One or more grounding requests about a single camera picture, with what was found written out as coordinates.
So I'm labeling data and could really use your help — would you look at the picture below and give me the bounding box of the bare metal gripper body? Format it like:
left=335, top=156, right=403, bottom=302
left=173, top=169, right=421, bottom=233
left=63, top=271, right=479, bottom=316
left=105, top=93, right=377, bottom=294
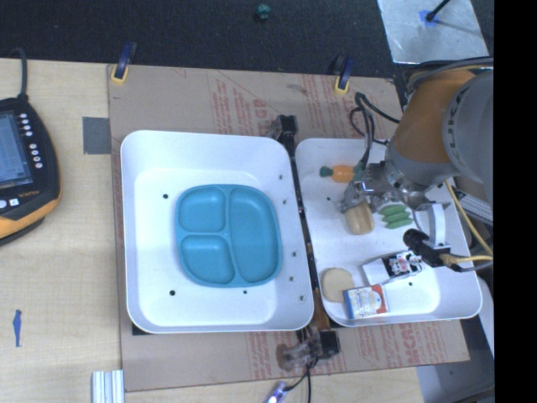
left=355, top=161, right=430, bottom=210

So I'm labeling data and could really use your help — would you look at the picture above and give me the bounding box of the beige toy bread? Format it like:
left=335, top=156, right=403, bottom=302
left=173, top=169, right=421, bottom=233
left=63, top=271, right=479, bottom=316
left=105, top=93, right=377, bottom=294
left=344, top=201, right=376, bottom=236

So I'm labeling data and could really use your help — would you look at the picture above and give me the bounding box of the green pea pod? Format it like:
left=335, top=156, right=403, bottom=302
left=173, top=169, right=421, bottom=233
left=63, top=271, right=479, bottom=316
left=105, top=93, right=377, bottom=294
left=378, top=204, right=414, bottom=230

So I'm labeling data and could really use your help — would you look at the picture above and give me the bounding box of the orange carrot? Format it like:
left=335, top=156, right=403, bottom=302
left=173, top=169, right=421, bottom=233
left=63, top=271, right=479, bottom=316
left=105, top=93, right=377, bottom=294
left=319, top=164, right=356, bottom=184

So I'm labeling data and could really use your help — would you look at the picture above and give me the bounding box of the white printed packet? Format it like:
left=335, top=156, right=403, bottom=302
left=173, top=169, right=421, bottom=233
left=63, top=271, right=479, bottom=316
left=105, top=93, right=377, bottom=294
left=361, top=250, right=425, bottom=285

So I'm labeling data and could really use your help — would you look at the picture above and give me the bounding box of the tan round biscuit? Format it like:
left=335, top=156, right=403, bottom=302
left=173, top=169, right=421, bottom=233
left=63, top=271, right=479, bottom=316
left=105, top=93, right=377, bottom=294
left=320, top=267, right=356, bottom=303

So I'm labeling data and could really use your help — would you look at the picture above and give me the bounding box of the white and blue carton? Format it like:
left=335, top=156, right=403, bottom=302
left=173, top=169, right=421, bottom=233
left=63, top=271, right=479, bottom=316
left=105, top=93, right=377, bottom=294
left=341, top=284, right=391, bottom=321

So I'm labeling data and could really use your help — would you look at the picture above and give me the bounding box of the white plastic tray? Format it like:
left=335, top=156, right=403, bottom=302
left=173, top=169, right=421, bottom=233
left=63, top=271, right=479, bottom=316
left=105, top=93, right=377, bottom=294
left=295, top=137, right=484, bottom=328
left=120, top=129, right=315, bottom=335

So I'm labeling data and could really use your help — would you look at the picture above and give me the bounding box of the blue divided plate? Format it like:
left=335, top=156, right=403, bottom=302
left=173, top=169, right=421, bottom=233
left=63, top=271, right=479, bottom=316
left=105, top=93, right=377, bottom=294
left=175, top=183, right=283, bottom=290

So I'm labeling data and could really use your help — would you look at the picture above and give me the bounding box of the brown cardboard board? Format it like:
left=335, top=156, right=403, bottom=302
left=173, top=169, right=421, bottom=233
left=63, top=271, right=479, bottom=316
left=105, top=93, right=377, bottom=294
left=107, top=63, right=472, bottom=392

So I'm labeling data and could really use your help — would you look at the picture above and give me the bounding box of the black cylinder on white bracket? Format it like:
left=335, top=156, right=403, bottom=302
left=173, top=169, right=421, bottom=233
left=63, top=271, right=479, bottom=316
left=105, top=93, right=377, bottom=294
left=402, top=201, right=454, bottom=269

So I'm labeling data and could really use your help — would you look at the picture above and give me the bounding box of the black block with wires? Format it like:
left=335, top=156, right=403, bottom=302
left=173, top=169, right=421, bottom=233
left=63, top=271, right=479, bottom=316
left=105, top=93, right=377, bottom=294
left=270, top=114, right=300, bottom=141
left=319, top=329, right=341, bottom=359

